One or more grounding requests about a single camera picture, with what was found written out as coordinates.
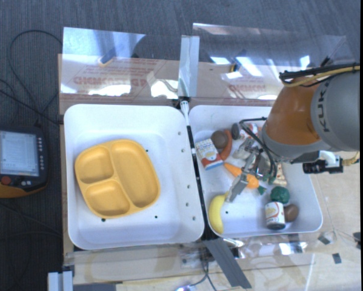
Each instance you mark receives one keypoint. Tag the pizza slice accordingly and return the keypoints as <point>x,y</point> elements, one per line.
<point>280,179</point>

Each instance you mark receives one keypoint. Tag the green broccoli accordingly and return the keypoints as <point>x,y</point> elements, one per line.
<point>280,194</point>

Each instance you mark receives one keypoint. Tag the orange-red sausage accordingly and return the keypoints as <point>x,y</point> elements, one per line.
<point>226,151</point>

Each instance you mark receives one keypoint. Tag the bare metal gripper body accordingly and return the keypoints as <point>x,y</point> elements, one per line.
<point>261,167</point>

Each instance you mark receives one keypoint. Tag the black cylinder on white bracket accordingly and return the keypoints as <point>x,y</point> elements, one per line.
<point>319,166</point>

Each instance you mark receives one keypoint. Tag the orange carrot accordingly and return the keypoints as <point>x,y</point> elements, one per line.
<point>233,169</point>

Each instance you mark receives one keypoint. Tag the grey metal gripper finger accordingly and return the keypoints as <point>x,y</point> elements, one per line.
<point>237,186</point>
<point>246,149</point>

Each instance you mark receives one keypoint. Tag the red and white small can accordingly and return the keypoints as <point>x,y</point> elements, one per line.
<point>236,131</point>

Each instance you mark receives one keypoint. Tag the white and red carton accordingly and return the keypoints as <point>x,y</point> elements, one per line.
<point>208,155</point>

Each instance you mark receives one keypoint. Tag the brown oval bread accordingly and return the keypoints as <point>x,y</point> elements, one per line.
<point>291,212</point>

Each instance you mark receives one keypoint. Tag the brown cardboard board red print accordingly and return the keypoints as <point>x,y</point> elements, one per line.
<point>108,99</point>

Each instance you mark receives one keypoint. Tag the white plastic tray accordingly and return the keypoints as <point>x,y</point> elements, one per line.
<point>169,168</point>
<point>245,217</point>

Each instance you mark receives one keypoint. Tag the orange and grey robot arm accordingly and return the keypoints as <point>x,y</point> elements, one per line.
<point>293,123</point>

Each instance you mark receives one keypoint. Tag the yellow divided plate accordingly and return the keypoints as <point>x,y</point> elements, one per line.
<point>132,168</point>

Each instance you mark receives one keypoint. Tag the yellow banana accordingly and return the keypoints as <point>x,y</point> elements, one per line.
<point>216,214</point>

